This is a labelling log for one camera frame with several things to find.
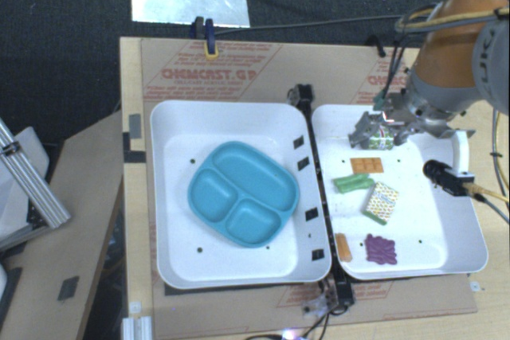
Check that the black cylinder on white bracket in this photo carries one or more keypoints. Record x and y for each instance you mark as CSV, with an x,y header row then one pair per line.
x,y
448,178

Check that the brown cardboard board red print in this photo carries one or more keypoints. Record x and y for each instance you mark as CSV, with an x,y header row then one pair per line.
x,y
223,71

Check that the purple grapes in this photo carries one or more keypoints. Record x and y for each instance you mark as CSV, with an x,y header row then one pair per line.
x,y
381,249

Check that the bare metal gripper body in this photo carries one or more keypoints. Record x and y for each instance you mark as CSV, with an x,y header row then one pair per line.
x,y
418,117

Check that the green and white carton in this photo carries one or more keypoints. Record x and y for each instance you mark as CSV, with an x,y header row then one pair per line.
x,y
380,142

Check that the blue divided plate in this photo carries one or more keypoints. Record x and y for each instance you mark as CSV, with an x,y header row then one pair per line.
x,y
243,191

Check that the thin black rod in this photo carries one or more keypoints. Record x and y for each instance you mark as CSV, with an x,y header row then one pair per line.
x,y
320,179

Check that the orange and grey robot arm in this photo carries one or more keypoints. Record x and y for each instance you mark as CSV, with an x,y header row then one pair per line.
x,y
446,51

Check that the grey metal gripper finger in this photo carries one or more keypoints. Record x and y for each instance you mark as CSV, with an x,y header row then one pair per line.
x,y
401,135
364,129

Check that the green toy beans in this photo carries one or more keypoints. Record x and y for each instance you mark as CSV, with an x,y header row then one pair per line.
x,y
352,183

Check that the orange biscuit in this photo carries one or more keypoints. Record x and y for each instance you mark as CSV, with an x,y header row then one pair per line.
x,y
366,166

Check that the white plastic tray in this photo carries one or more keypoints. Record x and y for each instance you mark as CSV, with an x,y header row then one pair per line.
x,y
430,227
175,211

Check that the patterned white carton green edge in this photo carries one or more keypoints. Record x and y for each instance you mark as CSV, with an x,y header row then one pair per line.
x,y
381,203

